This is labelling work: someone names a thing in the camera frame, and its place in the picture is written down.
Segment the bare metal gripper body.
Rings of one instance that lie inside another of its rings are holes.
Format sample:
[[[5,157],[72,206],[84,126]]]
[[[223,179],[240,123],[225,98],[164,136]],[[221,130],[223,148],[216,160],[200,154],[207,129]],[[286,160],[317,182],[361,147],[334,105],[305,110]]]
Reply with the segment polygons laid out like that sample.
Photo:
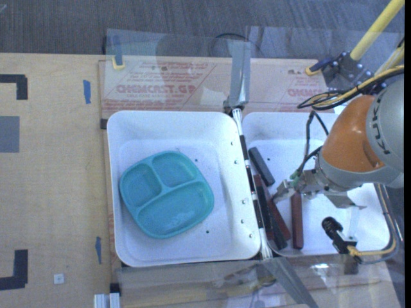
[[[350,188],[338,185],[328,179],[320,169],[295,171],[291,175],[291,183],[296,191],[309,196],[317,194],[325,196],[346,195],[350,190]]]

